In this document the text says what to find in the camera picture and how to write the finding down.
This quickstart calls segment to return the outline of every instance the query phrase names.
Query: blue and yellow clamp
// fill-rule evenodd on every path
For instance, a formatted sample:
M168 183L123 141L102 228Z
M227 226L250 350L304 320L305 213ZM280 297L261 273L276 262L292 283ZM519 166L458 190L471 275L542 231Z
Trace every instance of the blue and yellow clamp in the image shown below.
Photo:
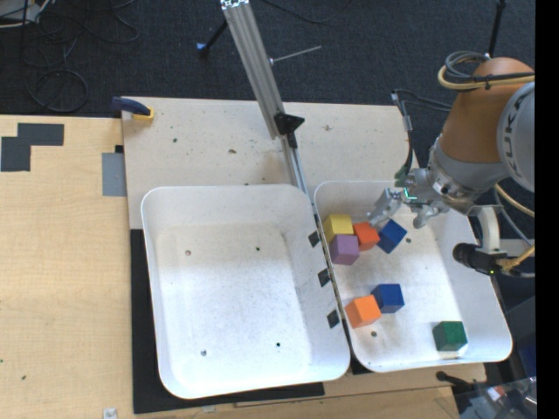
M152 107L144 106L138 101L129 98L120 98L118 96L113 97L111 101L111 110L130 112L132 114L132 119L138 121L151 122L155 114Z

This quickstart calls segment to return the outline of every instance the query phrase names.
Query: yellow cube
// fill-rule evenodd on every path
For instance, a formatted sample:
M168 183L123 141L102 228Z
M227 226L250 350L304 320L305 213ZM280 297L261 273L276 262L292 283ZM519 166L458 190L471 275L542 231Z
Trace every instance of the yellow cube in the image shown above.
M349 214L330 214L322 223L322 228L329 244L336 234L354 234Z

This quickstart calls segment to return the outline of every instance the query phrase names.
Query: wooden table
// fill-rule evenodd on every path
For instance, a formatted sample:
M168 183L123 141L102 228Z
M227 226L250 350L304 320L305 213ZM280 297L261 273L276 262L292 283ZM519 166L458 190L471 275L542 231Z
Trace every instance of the wooden table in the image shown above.
M63 146L31 147L31 171L0 172L3 417L100 419L109 408L119 419L449 417L452 390L436 368L348 373L326 382L324 396L295 402L135 415L128 201L103 196L101 171L101 154L123 142L122 120L2 116L0 137L17 136L20 122L65 132ZM486 379L483 364L445 371Z

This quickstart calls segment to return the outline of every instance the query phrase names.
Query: white tray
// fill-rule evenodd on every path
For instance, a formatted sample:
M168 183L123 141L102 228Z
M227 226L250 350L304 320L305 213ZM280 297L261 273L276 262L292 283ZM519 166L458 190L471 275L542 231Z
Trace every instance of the white tray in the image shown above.
M314 193L321 222L349 214L364 222L374 202L393 182L325 182ZM369 370L389 372L415 367L505 360L512 338L491 279L458 264L457 243L475 243L468 219L455 211L433 217L419 230L415 214L403 205L393 219L408 232L390 254L380 247L360 253L352 265L333 264L343 306L369 295L378 284L400 284L404 307L384 314L349 337L355 357ZM440 321L462 321L468 343L456 352L439 352L432 328Z
M328 381L349 344L311 202L291 185L164 187L141 204L162 383L194 399Z

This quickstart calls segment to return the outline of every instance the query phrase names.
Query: cube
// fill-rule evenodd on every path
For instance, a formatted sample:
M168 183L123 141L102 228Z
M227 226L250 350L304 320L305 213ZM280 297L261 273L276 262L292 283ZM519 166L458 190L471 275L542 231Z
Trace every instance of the cube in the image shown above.
M370 294L375 297L382 313L394 313L404 307L400 284L379 284Z
M458 351L468 340L462 321L441 321L433 327L438 351Z
M330 214L322 223L326 242L330 242L337 234L353 234L353 224L349 214Z
M398 244L404 239L408 231L402 227L399 223L390 219L383 228L378 232L378 236L381 238L378 241L378 246L386 253L391 253Z
M369 222L354 223L353 234L359 239L359 251L370 250L381 240L378 232L370 226Z
M352 265L359 258L357 236L336 234L329 248L330 259L334 264Z
M383 315L373 295L353 299L345 306L345 311L349 324L354 329L371 325Z

